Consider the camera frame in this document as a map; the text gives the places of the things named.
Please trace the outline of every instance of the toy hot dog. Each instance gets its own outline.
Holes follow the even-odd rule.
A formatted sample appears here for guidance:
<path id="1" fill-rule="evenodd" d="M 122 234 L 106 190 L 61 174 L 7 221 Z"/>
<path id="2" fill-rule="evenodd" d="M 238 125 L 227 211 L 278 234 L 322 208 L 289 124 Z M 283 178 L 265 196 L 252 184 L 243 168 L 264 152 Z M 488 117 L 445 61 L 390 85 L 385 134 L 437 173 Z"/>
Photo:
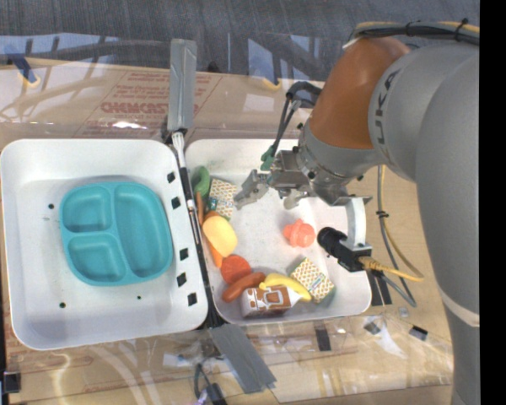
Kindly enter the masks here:
<path id="1" fill-rule="evenodd" d="M 250 273 L 241 279 L 238 279 L 230 285 L 222 295 L 223 301 L 230 303 L 240 297 L 240 295 L 248 288 L 256 288 L 266 278 L 262 272 Z"/>

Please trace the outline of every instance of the black object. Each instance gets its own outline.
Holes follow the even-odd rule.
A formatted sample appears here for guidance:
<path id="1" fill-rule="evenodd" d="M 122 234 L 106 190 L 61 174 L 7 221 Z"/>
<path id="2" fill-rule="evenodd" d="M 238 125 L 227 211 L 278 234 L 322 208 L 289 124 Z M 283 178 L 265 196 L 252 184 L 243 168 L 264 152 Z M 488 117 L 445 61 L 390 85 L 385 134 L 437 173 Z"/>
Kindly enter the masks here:
<path id="1" fill-rule="evenodd" d="M 326 227 L 319 231 L 317 241 L 330 255 L 337 258 L 337 263 L 345 267 L 349 272 L 363 270 L 360 257 L 371 257 L 371 249 L 353 251 L 342 244 L 347 236 L 336 229 Z"/>

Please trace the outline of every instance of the teal bowl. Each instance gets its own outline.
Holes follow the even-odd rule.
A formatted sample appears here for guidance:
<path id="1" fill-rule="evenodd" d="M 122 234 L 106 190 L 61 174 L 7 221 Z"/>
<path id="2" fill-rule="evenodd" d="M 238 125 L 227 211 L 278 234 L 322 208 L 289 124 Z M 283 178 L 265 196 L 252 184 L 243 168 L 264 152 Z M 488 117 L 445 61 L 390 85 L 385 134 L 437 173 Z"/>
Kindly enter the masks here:
<path id="1" fill-rule="evenodd" d="M 163 204 L 139 183 L 72 189 L 60 204 L 60 230 L 67 263 L 87 284 L 136 284 L 157 278 L 173 261 Z"/>

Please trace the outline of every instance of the white object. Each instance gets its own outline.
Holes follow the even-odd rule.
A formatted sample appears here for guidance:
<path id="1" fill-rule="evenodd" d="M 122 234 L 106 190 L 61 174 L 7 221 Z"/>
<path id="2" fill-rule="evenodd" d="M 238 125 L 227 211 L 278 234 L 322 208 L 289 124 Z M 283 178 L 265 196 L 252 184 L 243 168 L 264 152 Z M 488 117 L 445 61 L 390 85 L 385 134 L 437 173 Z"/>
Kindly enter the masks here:
<path id="1" fill-rule="evenodd" d="M 205 166 L 211 177 L 228 181 L 241 188 L 251 170 L 261 165 L 261 156 L 270 145 L 269 139 L 201 139 L 186 149 L 186 162 L 195 173 L 196 167 Z M 283 139 L 280 149 L 292 149 L 298 142 Z M 265 274 L 290 274 L 305 257 L 308 257 L 336 286 L 332 295 L 320 304 L 299 302 L 284 315 L 277 317 L 244 318 L 239 300 L 226 303 L 222 294 L 227 288 L 221 272 L 215 267 L 210 251 L 205 247 L 207 270 L 216 308 L 232 324 L 267 324 L 281 321 L 308 321 L 339 316 L 357 315 L 368 309 L 371 288 L 365 271 L 350 273 L 327 257 L 326 251 L 316 242 L 307 247 L 291 247 L 283 235 L 286 224 L 297 219 L 311 224 L 315 232 L 324 227 L 347 232 L 345 207 L 331 207 L 317 197 L 300 200 L 298 207 L 287 210 L 277 191 L 270 189 L 257 202 L 234 210 L 230 224 L 238 236 L 234 253 L 245 258 L 253 271 Z"/>
<path id="2" fill-rule="evenodd" d="M 0 173 L 11 320 L 24 345 L 76 347 L 184 332 L 203 323 L 207 296 L 170 148 L 153 140 L 22 139 L 2 151 Z M 144 184 L 160 197 L 174 259 L 156 279 L 96 287 L 67 266 L 59 206 L 75 186 L 117 180 Z M 176 197 L 180 206 L 173 208 Z M 186 281 L 179 285 L 182 273 Z"/>

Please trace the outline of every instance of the toy banana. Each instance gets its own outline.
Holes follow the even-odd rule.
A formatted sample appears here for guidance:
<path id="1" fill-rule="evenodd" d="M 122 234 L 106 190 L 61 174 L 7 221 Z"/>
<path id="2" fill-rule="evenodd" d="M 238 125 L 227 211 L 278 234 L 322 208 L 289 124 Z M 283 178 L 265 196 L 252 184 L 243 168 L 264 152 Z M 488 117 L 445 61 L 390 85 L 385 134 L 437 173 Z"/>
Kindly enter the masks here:
<path id="1" fill-rule="evenodd" d="M 290 278 L 289 276 L 285 276 L 284 274 L 269 273 L 264 281 L 259 285 L 259 288 L 266 289 L 266 287 L 271 287 L 274 285 L 283 285 L 289 287 L 290 289 L 300 294 L 302 301 L 311 301 L 310 292 L 300 282 Z"/>

